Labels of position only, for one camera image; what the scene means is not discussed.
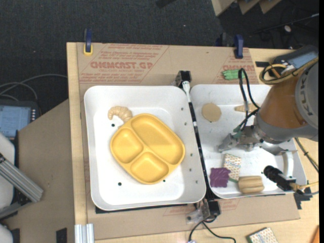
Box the black cylinder on white bracket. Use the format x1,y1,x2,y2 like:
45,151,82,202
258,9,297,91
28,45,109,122
263,150,297,192

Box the black block with thin wires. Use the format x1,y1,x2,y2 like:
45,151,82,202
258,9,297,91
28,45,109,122
201,200,222,218
175,70,192,88

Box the white plastic tray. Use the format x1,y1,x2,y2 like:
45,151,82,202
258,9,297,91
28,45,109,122
83,85,207,212
189,83,308,200

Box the beige croissant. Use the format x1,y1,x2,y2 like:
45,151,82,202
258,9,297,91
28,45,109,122
107,105,133,124

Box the yellow divided plate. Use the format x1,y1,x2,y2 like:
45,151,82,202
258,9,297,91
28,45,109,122
109,113,186,185

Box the green asparagus bunch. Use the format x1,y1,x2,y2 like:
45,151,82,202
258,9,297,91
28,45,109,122
221,69,247,81

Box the tan round biscuit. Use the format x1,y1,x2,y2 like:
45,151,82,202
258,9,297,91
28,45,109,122
201,102,223,123

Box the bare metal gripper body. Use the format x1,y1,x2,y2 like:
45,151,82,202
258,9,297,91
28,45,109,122
237,125,269,152

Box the beige hot dog bun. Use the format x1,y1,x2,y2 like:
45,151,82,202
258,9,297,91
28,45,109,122
237,175,265,194

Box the purple grapes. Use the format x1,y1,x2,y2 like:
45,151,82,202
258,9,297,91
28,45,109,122
209,167,240,188

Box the white patterned packet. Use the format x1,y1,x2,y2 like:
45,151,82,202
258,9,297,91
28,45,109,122
246,227,276,243
222,153,242,181

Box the thin black and white rod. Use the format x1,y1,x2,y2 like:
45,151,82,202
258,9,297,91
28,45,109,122
182,80,211,200

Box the brown cardboard board red print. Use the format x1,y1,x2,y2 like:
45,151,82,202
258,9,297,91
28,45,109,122
75,43,301,240

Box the beige cone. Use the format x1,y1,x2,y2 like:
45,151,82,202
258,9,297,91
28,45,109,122
233,102,254,114

